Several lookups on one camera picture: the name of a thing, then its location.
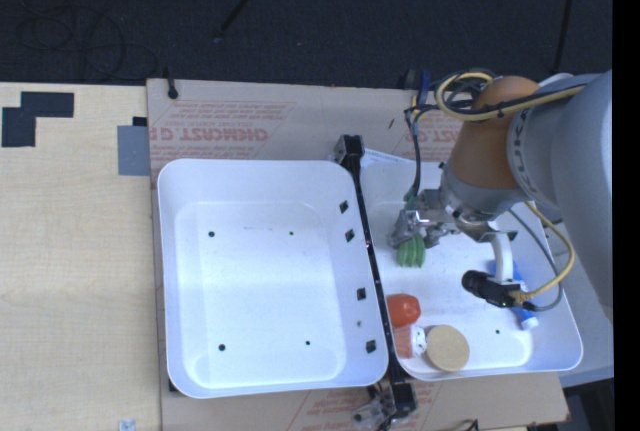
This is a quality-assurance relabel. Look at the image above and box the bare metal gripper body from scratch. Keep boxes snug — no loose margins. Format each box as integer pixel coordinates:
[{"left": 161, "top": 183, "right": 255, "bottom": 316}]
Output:
[{"left": 416, "top": 188, "right": 484, "bottom": 236}]

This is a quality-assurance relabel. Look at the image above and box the green ribbed toy vegetable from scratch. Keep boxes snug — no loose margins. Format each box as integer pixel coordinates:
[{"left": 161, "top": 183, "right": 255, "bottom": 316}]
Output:
[{"left": 396, "top": 238, "right": 427, "bottom": 270}]

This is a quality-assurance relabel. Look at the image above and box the thin black rod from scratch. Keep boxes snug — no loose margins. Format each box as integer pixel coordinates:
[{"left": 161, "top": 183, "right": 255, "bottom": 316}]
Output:
[{"left": 348, "top": 153, "right": 404, "bottom": 386}]

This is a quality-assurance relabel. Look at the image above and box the white printed paper strip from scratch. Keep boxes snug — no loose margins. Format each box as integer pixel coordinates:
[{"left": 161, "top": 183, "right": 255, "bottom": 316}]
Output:
[{"left": 363, "top": 147, "right": 417, "bottom": 167}]

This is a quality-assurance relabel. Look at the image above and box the white plastic tray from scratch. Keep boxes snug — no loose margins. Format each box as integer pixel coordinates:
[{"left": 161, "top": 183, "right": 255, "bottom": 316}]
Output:
[
  {"left": 156, "top": 157, "right": 391, "bottom": 400},
  {"left": 358, "top": 157, "right": 585, "bottom": 382}
]

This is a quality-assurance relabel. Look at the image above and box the orange and white packet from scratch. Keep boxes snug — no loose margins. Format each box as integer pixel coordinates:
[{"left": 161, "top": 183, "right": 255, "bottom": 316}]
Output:
[{"left": 392, "top": 324, "right": 429, "bottom": 360}]

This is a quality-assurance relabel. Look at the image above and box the tan round biscuit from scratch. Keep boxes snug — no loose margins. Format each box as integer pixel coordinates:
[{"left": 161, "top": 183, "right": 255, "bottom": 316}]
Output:
[{"left": 424, "top": 324, "right": 472, "bottom": 373}]

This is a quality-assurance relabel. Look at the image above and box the blue and white tube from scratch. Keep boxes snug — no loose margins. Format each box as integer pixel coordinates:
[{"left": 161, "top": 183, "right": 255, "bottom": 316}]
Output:
[{"left": 486, "top": 258, "right": 541, "bottom": 332}]

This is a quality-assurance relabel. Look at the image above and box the brown cardboard board, red print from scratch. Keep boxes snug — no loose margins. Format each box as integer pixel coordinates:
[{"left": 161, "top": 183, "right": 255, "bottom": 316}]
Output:
[{"left": 145, "top": 78, "right": 572, "bottom": 431}]

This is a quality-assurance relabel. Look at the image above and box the black cylinder on white bracket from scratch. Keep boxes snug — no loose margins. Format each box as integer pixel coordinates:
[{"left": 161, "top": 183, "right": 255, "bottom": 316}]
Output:
[{"left": 460, "top": 228, "right": 524, "bottom": 309}]

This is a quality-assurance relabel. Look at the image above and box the black block with thin wires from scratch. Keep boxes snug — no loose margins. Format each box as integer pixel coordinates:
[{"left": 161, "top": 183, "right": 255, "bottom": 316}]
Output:
[
  {"left": 389, "top": 382, "right": 419, "bottom": 419},
  {"left": 333, "top": 134, "right": 364, "bottom": 166}
]

